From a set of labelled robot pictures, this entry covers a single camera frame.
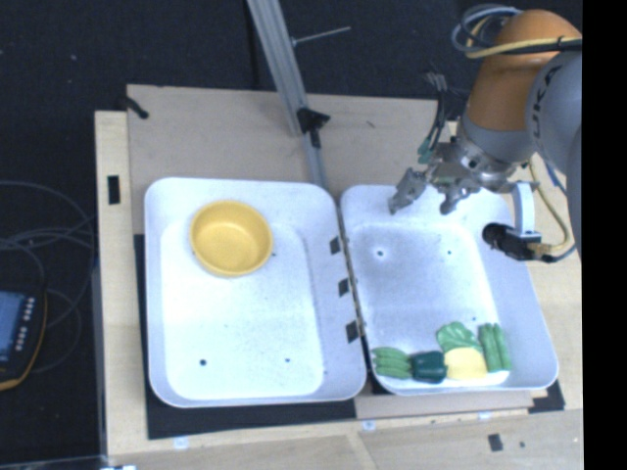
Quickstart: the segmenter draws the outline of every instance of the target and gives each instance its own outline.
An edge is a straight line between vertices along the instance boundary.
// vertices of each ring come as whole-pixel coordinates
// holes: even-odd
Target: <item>dark floor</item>
[[[583,31],[583,0],[281,0],[294,37],[351,27],[297,47],[308,92],[408,98],[435,97],[419,78],[427,70],[471,87],[478,64],[449,36],[478,3],[551,10]],[[259,84],[251,59],[243,0],[0,0],[0,239],[79,221],[66,200],[8,180],[95,214],[93,114],[118,109],[128,83],[272,90],[264,58]],[[92,298],[80,294],[90,253],[59,241],[38,254],[49,285],[78,298],[82,328],[75,312],[51,329],[36,365],[80,341],[57,367],[0,392],[0,466],[100,450]],[[0,252],[0,281],[31,270],[26,258]],[[66,304],[51,302],[59,314]]]

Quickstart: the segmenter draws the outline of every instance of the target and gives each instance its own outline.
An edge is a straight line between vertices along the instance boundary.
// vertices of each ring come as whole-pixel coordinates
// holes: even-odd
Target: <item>yellow toy food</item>
[[[488,366],[483,353],[472,347],[449,350],[444,354],[447,366],[447,378],[452,380],[470,380],[485,378]]]

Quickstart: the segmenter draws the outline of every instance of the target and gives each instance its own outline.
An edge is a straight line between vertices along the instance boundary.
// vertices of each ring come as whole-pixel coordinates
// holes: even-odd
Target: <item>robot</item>
[[[483,62],[457,134],[440,142],[443,114],[436,117],[418,149],[418,163],[426,169],[407,169],[389,199],[390,213],[417,200],[427,186],[444,194],[442,214],[481,189],[510,193],[515,225],[488,224],[486,242],[519,260],[555,262],[575,247],[581,257],[582,34],[548,11],[484,5],[463,15],[452,40],[467,57]],[[574,245],[560,255],[533,229],[532,194],[539,183],[508,180],[535,153],[553,176],[555,170],[566,176],[567,187],[559,185]]]

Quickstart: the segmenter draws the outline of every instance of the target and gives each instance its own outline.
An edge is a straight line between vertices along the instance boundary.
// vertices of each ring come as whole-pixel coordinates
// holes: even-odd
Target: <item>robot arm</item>
[[[427,185],[445,195],[442,214],[484,188],[512,193],[516,227],[489,225],[484,239],[516,259],[552,260],[538,249],[540,235],[528,226],[530,215],[533,224],[529,196],[537,183],[508,181],[537,152],[567,177],[571,223],[581,255],[581,33],[547,11],[506,10],[494,45],[466,49],[471,58],[485,59],[457,135],[450,142],[420,147],[419,162],[426,170],[407,170],[389,201],[390,212],[412,203]],[[477,8],[474,16],[485,23],[490,8]],[[475,33],[479,27],[464,29],[480,41]]]

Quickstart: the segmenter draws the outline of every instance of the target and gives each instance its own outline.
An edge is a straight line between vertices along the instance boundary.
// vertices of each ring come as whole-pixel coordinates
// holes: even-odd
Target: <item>black electronic device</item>
[[[0,283],[0,391],[30,372],[43,340],[47,301],[42,287]]]

